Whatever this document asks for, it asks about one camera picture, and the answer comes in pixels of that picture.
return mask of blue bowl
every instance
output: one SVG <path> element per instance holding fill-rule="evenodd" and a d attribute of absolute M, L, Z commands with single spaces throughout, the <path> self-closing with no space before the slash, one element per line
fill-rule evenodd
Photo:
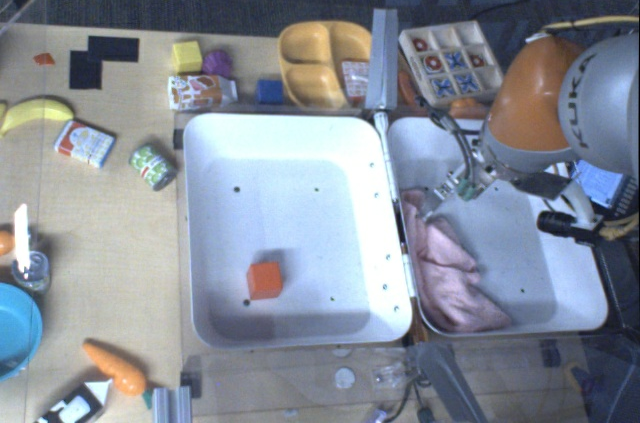
<path fill-rule="evenodd" d="M 0 283 L 0 381 L 23 370 L 40 346 L 42 315 L 20 288 Z"/>

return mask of orange carrot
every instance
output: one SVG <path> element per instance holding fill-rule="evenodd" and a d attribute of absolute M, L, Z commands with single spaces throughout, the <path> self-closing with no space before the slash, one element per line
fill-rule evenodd
<path fill-rule="evenodd" d="M 147 389 L 146 377 L 131 363 L 89 341 L 85 341 L 82 348 L 102 373 L 113 378 L 113 385 L 118 391 L 138 396 Z"/>

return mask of pink towel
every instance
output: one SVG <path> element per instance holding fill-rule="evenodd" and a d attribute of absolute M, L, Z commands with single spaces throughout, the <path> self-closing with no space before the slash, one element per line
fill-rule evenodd
<path fill-rule="evenodd" d="M 420 304 L 429 320 L 448 332 L 500 329 L 511 319 L 477 287 L 475 260 L 442 217 L 425 223 L 418 213 L 424 194 L 402 194 L 407 241 L 414 266 Z"/>

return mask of white candle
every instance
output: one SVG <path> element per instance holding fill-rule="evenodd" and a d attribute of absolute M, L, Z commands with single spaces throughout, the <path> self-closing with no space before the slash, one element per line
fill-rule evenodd
<path fill-rule="evenodd" d="M 18 270 L 24 273 L 31 266 L 31 258 L 29 256 L 29 217 L 26 204 L 21 204 L 13 216 L 13 237 Z"/>

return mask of food package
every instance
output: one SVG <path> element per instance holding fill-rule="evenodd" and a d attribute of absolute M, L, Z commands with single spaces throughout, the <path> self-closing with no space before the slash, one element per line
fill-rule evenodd
<path fill-rule="evenodd" d="M 347 99 L 351 105 L 359 106 L 367 96 L 369 63 L 345 61 L 342 63 L 342 75 Z"/>
<path fill-rule="evenodd" d="M 54 149 L 99 169 L 104 165 L 115 140 L 115 137 L 107 133 L 71 120 L 62 129 Z"/>
<path fill-rule="evenodd" d="M 170 76 L 171 110 L 206 110 L 238 101 L 236 83 L 219 75 Z"/>

